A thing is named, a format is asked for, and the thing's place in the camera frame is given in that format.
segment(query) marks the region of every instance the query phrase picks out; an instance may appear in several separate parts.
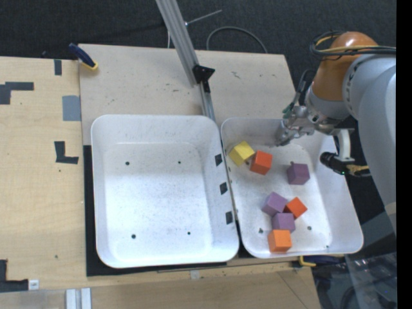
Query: block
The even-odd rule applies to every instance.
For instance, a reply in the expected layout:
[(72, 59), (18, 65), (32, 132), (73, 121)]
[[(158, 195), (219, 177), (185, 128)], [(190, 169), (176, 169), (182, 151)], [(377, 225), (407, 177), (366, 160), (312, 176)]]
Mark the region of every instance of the block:
[(266, 175), (272, 166), (272, 159), (273, 156), (270, 153), (257, 150), (253, 156), (250, 170), (258, 174)]
[(310, 179), (309, 168), (306, 164), (295, 164), (292, 162), (286, 173), (289, 184), (302, 185)]
[(230, 151), (229, 156), (237, 166), (240, 166), (254, 154), (255, 151), (251, 146), (246, 141), (242, 141), (238, 145), (235, 145)]
[(292, 238), (289, 230), (272, 230), (268, 234), (269, 251), (271, 253), (285, 253), (292, 247)]
[(273, 216), (276, 213), (282, 213), (287, 203), (288, 200), (286, 198), (283, 198), (276, 192), (271, 192), (263, 203), (262, 212), (269, 214), (270, 216)]
[(272, 217), (272, 228), (289, 230), (292, 233), (295, 229), (295, 218), (292, 213), (276, 213)]
[(308, 207), (306, 207), (298, 197), (295, 197), (285, 205), (285, 209), (283, 212), (292, 213), (294, 215), (294, 219), (296, 220), (298, 217), (300, 217), (300, 215), (305, 213), (307, 210)]

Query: white tray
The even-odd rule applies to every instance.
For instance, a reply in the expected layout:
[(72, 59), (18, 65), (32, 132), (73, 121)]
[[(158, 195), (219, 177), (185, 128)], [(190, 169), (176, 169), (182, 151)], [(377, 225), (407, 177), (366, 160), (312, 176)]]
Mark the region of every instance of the white tray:
[[(294, 139), (284, 147), (274, 146), (280, 119), (230, 118), (221, 127), (225, 152), (245, 140), (252, 148), (273, 155), (266, 175), (240, 167), (227, 156), (230, 184), (238, 215), (242, 242), (257, 258), (281, 258), (302, 255), (348, 254), (363, 244), (363, 234), (343, 176), (325, 167), (322, 152), (336, 152), (331, 136), (315, 132)], [(289, 185), (286, 169), (290, 162), (307, 164), (310, 179), (304, 185)], [(276, 192), (288, 200), (299, 197), (308, 210), (295, 221), (292, 248), (281, 254), (268, 249), (267, 235), (272, 229), (270, 217), (261, 211), (265, 198)]]
[(213, 263), (236, 255), (220, 132), (211, 119), (104, 115), (91, 127), (91, 147), (96, 246), (106, 265)]

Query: purple block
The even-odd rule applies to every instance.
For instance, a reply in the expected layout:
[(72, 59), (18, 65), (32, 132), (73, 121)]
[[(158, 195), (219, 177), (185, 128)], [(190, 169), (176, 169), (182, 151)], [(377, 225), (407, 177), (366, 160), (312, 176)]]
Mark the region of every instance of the purple block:
[(309, 168), (306, 164), (295, 164), (292, 162), (291, 166), (287, 169), (289, 184), (302, 185), (309, 179)]
[(272, 228), (293, 232), (296, 229), (294, 215), (292, 213), (275, 214), (272, 218)]
[(288, 200), (278, 195), (276, 192), (272, 192), (266, 198), (265, 203), (262, 206), (262, 212), (269, 214), (270, 216), (275, 215), (278, 212), (283, 212)]

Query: orange block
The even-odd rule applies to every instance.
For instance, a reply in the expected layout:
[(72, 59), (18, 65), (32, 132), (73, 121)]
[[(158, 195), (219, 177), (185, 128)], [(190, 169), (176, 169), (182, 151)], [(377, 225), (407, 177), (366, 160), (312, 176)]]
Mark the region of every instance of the orange block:
[(257, 150), (256, 154), (253, 156), (250, 170), (255, 173), (266, 175), (272, 166), (272, 158), (273, 156), (270, 153)]
[(272, 230), (268, 235), (269, 251), (271, 253), (285, 253), (292, 247), (292, 238), (289, 230)]
[(295, 197), (285, 205), (285, 209), (283, 209), (283, 212), (292, 213), (296, 220), (298, 217), (300, 217), (300, 215), (305, 213), (307, 210), (308, 207), (306, 207), (298, 197)]

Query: tray containing blocks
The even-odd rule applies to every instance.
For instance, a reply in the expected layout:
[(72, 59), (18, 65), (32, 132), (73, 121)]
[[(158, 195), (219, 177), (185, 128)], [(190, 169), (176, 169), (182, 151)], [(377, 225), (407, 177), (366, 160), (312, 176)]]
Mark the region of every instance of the tray containing blocks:
[(113, 268), (219, 263), (239, 237), (219, 128), (204, 116), (103, 115), (91, 127), (96, 247)]
[(319, 157), (336, 152), (315, 132), (276, 147), (281, 119), (230, 118), (221, 126), (246, 250), (261, 259), (357, 252), (363, 234), (343, 176)]

